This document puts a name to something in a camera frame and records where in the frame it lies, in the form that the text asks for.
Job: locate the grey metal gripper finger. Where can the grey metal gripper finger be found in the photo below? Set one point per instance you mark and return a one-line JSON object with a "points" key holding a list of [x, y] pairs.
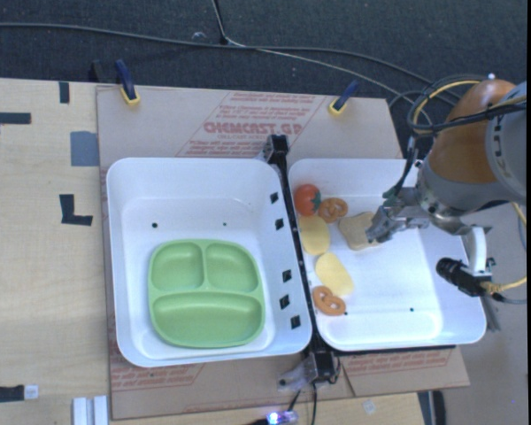
{"points": [[389, 232], [373, 234]]}

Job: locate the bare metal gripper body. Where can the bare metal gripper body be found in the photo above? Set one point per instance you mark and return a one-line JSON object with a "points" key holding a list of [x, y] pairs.
{"points": [[413, 213]]}

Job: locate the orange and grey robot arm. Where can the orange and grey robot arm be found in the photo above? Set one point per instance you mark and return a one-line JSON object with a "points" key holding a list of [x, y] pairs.
{"points": [[464, 149]]}

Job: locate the tan bread slice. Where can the tan bread slice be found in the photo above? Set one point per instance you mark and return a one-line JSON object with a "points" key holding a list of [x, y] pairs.
{"points": [[354, 230]]}

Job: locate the orange pretzel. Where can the orange pretzel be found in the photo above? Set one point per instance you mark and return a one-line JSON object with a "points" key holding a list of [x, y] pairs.
{"points": [[328, 301], [333, 209]]}

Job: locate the yellow potato chip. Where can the yellow potato chip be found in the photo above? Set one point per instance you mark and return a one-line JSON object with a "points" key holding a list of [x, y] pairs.
{"points": [[334, 274], [314, 235]]}

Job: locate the white plastic tray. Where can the white plastic tray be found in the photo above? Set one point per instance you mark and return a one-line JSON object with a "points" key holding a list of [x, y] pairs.
{"points": [[194, 206], [394, 290]]}

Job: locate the red tomato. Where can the red tomato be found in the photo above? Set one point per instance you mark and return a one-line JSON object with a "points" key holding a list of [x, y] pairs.
{"points": [[306, 199]]}

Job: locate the thin black rod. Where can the thin black rod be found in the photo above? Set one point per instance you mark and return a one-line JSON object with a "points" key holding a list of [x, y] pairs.
{"points": [[302, 259]]}

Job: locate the green divided plate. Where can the green divided plate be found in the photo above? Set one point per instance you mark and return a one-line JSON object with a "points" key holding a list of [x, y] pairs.
{"points": [[205, 308]]}

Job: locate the brown cardboard board red print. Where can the brown cardboard board red print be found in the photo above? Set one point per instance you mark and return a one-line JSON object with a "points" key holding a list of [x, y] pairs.
{"points": [[168, 122]]}

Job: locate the black cylinder on white bracket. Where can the black cylinder on white bracket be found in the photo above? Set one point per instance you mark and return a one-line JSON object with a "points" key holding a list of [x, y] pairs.
{"points": [[462, 276]]}

